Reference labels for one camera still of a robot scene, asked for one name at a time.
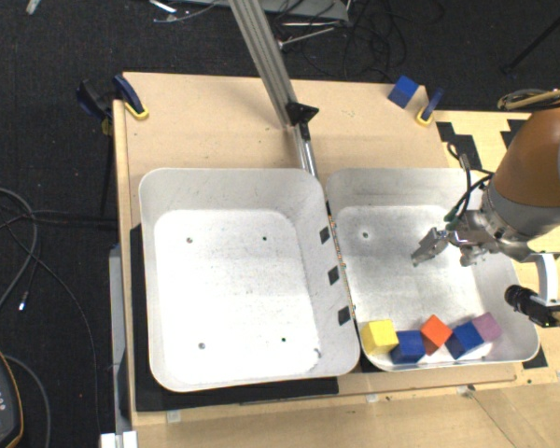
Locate orange cube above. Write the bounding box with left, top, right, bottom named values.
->
left=419, top=315, right=454, bottom=357

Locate purple cube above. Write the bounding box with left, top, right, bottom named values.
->
left=471, top=312, right=503, bottom=343

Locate black cylinder on white bracket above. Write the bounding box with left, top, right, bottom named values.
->
left=503, top=251, right=560, bottom=329

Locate pale wood board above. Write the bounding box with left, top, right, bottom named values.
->
left=113, top=71, right=519, bottom=428

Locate yellow cube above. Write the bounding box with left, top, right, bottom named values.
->
left=359, top=318, right=400, bottom=357

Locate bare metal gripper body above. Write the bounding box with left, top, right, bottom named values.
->
left=447, top=209, right=539, bottom=264

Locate blue cube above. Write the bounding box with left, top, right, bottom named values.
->
left=386, top=75, right=421, bottom=110
left=444, top=321, right=485, bottom=360
left=390, top=329, right=427, bottom=366

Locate white plastic tray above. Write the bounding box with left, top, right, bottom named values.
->
left=325, top=167, right=541, bottom=373
left=138, top=167, right=361, bottom=393

